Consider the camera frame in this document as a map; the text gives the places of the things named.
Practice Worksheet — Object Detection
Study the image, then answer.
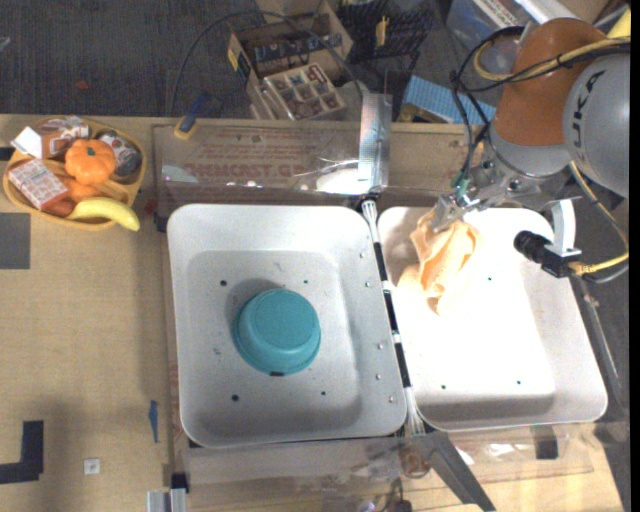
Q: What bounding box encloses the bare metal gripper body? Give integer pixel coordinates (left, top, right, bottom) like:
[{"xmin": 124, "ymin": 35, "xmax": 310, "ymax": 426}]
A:
[{"xmin": 435, "ymin": 157, "xmax": 545, "ymax": 222}]

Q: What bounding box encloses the pale orange cloth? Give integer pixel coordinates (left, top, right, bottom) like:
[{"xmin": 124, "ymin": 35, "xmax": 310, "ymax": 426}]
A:
[{"xmin": 397, "ymin": 209, "xmax": 481, "ymax": 317}]

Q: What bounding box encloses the white plastic tray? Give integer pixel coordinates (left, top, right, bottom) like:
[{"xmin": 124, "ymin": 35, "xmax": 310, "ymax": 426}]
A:
[
  {"xmin": 165, "ymin": 202, "xmax": 409, "ymax": 449},
  {"xmin": 376, "ymin": 205, "xmax": 610, "ymax": 433}
]

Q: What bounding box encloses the teal bowl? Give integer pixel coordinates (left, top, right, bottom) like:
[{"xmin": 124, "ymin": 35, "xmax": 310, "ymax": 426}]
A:
[{"xmin": 231, "ymin": 287, "xmax": 323, "ymax": 378}]

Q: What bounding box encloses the orange divided plate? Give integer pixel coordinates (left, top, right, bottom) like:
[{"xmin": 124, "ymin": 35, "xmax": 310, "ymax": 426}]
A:
[{"xmin": 1, "ymin": 115, "xmax": 148, "ymax": 232}]

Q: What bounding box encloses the small red and white can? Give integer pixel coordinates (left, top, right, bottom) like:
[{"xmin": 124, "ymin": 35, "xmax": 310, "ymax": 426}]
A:
[{"xmin": 96, "ymin": 129, "xmax": 144, "ymax": 178}]

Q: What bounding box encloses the yellow banana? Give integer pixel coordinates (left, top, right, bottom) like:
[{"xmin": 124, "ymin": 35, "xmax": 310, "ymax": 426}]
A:
[{"xmin": 65, "ymin": 196, "xmax": 142, "ymax": 233}]

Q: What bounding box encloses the orange pumpkin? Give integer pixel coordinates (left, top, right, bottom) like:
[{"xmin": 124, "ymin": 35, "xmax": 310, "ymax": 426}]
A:
[{"xmin": 63, "ymin": 138, "xmax": 118, "ymax": 187}]

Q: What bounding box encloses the orange carrot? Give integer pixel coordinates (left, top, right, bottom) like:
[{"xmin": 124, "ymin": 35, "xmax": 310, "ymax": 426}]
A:
[{"xmin": 68, "ymin": 178, "xmax": 107, "ymax": 202}]

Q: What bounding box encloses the red sausage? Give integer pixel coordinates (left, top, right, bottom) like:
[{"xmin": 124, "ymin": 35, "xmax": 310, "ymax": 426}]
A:
[{"xmin": 41, "ymin": 198, "xmax": 77, "ymax": 218}]

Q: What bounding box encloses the white and brown small carton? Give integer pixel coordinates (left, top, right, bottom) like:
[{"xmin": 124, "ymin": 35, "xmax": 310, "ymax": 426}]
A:
[{"xmin": 9, "ymin": 116, "xmax": 91, "ymax": 161}]

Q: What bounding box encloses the white and red flat carton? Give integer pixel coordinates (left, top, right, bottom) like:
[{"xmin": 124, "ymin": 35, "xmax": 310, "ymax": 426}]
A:
[{"xmin": 6, "ymin": 158, "xmax": 70, "ymax": 212}]

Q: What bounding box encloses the black cylinder on white bracket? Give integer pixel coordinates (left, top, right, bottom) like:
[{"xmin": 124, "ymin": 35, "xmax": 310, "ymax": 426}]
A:
[{"xmin": 513, "ymin": 198, "xmax": 584, "ymax": 279}]

